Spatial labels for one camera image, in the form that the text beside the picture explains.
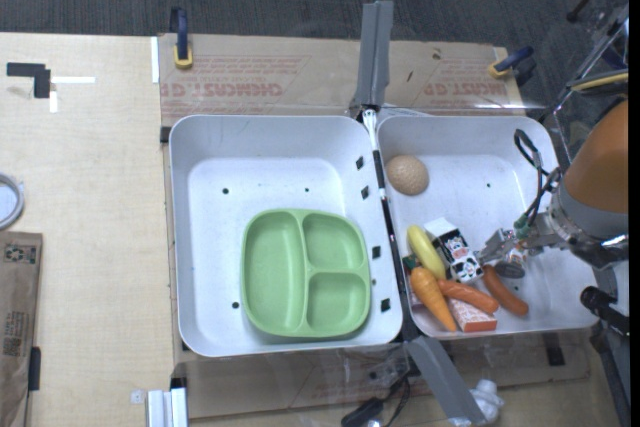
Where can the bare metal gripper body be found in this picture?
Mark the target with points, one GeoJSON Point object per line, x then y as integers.
{"type": "Point", "coordinates": [552, 232]}

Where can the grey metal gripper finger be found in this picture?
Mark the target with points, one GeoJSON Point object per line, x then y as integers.
{"type": "Point", "coordinates": [518, 255]}
{"type": "Point", "coordinates": [492, 245]}

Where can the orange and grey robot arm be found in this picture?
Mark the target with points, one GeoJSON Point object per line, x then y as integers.
{"type": "Point", "coordinates": [600, 165]}

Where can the small grey can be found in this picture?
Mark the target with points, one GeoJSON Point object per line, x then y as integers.
{"type": "Point", "coordinates": [510, 270]}

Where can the white cow print carton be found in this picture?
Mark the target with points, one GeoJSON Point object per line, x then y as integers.
{"type": "Point", "coordinates": [457, 255]}

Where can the brown sausage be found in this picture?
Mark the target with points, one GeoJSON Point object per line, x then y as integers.
{"type": "Point", "coordinates": [506, 294]}

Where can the orange sausage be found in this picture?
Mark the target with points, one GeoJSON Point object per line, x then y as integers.
{"type": "Point", "coordinates": [470, 296]}

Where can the yellow banana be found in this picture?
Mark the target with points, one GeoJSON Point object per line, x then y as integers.
{"type": "Point", "coordinates": [425, 251]}

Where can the orange and white packet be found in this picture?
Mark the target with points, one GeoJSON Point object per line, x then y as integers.
{"type": "Point", "coordinates": [474, 319]}

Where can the orange carrot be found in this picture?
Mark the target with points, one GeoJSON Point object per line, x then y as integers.
{"type": "Point", "coordinates": [431, 295]}

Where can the small green and red packet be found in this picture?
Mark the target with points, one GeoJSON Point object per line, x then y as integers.
{"type": "Point", "coordinates": [410, 262]}

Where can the white plastic tray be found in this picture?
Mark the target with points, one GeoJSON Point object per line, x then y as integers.
{"type": "Point", "coordinates": [480, 145]}
{"type": "Point", "coordinates": [215, 235]}

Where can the beige round bread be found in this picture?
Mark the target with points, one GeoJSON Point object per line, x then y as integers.
{"type": "Point", "coordinates": [407, 175]}

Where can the white crumpled paper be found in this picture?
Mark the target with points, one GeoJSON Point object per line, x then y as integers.
{"type": "Point", "coordinates": [487, 397]}

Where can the green divided plate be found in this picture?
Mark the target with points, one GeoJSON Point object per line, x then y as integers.
{"type": "Point", "coordinates": [272, 270]}

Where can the brown cardboard board red print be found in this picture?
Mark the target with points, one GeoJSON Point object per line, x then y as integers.
{"type": "Point", "coordinates": [260, 80]}

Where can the brown paper bag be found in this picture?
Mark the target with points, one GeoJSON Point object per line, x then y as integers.
{"type": "Point", "coordinates": [17, 315]}

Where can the black cylinder on white bracket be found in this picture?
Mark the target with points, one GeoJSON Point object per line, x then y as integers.
{"type": "Point", "coordinates": [600, 302]}

